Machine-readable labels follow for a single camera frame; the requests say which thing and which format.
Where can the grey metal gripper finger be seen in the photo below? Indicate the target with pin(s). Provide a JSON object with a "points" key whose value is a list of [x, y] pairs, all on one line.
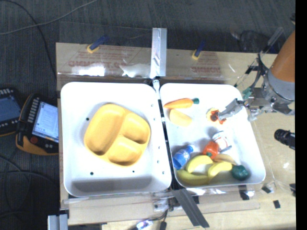
{"points": [[231, 109]]}

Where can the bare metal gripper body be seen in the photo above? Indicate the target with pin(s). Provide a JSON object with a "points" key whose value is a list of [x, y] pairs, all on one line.
{"points": [[260, 102]]}

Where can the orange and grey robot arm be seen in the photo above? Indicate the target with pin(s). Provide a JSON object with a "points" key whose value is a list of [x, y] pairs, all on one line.
{"points": [[284, 61]]}

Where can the yellow and red pizza slice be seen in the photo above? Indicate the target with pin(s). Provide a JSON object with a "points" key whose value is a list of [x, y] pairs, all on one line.
{"points": [[212, 116]]}

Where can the white bottle with red label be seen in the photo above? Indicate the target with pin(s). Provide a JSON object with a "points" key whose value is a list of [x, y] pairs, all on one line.
{"points": [[221, 139]]}

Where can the white plastic tray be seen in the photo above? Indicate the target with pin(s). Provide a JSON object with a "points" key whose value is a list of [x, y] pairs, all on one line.
{"points": [[76, 128], [247, 147]]}

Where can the orange bell pepper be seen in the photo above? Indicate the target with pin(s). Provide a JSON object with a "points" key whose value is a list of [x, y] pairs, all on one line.
{"points": [[210, 148]]}

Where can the tan croissant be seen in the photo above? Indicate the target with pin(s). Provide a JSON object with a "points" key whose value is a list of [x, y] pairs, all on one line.
{"points": [[226, 158]]}

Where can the orange carrot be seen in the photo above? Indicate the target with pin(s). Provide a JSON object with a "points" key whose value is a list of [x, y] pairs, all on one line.
{"points": [[180, 103]]}

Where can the yellow-orange bread slice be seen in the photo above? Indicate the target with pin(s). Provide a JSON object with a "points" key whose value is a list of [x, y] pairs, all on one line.
{"points": [[180, 118]]}

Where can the yellow banana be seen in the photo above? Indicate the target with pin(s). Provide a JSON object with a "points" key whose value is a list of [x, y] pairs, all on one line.
{"points": [[197, 162], [192, 178], [219, 168]]}

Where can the green broccoli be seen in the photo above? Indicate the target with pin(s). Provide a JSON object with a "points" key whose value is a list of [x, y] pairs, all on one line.
{"points": [[239, 172]]}

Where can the brown cardboard board, red print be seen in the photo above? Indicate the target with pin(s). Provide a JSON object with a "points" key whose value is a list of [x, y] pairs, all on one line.
{"points": [[182, 63]]}

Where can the blue plastic bottle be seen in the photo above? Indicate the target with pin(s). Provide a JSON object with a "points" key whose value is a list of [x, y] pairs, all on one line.
{"points": [[181, 157]]}

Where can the yellow divided plate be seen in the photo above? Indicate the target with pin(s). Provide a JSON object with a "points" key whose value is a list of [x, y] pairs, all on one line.
{"points": [[105, 128]]}

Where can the black cylinder on white bracket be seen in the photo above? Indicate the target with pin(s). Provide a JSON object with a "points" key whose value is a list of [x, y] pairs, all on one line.
{"points": [[284, 136]]}

